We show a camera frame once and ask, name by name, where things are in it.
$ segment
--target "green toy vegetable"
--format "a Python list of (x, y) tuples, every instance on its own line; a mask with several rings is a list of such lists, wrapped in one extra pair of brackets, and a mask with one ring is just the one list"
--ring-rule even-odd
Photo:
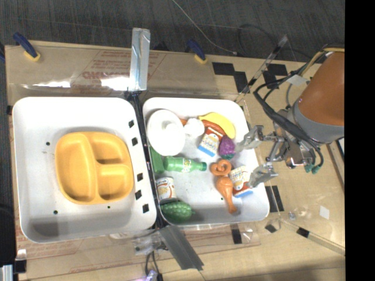
[(191, 206), (182, 201), (163, 204), (160, 208), (164, 217), (170, 222), (185, 222), (194, 213)]

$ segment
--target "plastic bottle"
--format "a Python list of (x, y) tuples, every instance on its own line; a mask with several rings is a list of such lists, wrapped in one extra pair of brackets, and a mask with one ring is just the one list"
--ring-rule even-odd
[(192, 159), (184, 157), (167, 156), (164, 158), (164, 169), (182, 173), (189, 173), (194, 170), (205, 171), (207, 169), (207, 163), (195, 162)]

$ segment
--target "yellow divided plate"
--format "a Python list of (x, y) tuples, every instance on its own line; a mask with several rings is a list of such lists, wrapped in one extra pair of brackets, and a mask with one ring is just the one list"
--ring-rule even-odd
[(108, 203), (125, 198), (134, 186), (129, 150), (105, 132), (74, 132), (56, 145), (56, 172), (64, 196), (79, 204)]

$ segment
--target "dark background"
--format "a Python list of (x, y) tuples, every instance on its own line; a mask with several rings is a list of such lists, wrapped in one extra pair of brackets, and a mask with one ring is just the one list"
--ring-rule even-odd
[[(151, 31), (151, 48), (185, 52), (195, 39), (206, 54), (266, 58), (283, 35), (278, 59), (308, 61), (345, 41), (345, 0), (0, 0), (0, 41), (28, 39), (130, 47), (132, 28)], [(13, 199), (5, 66), (0, 63), (0, 266), (14, 259)]]

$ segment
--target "white tray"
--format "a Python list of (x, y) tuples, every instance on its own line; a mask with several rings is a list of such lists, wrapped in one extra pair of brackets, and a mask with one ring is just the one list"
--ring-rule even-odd
[[(194, 98), (150, 98), (144, 103), (143, 113), (145, 124), (153, 112), (159, 109), (168, 109), (179, 118), (188, 119), (206, 115), (210, 112), (218, 112), (231, 120), (236, 128), (234, 141), (240, 142), (248, 132), (248, 127), (243, 110), (235, 102), (229, 100), (211, 100)], [(253, 189), (253, 193), (243, 198), (233, 197), (233, 203), (238, 211), (229, 214), (227, 204), (215, 188), (216, 177), (209, 167), (220, 158), (218, 155), (210, 157), (197, 149), (200, 138), (196, 139), (186, 136), (183, 150), (176, 156), (186, 156), (207, 163), (205, 172), (193, 171), (190, 173), (164, 172), (157, 174), (159, 177), (173, 177), (177, 198), (184, 201), (193, 208), (195, 214), (183, 225), (205, 225), (205, 224), (227, 224), (234, 222), (250, 222), (263, 220), (270, 211), (270, 204), (265, 191), (264, 184)], [(231, 159), (233, 167), (246, 165), (252, 172), (258, 167), (258, 161), (253, 150), (244, 150)]]
[[(156, 207), (137, 119), (129, 102), (120, 98), (28, 97), (14, 105), (13, 127), (21, 229), (31, 241), (136, 232), (153, 225)], [(109, 132), (127, 144), (135, 180), (129, 196), (96, 205), (76, 204), (64, 197), (56, 178), (54, 151), (63, 135), (76, 131)], [(137, 191), (141, 196), (136, 200)]]

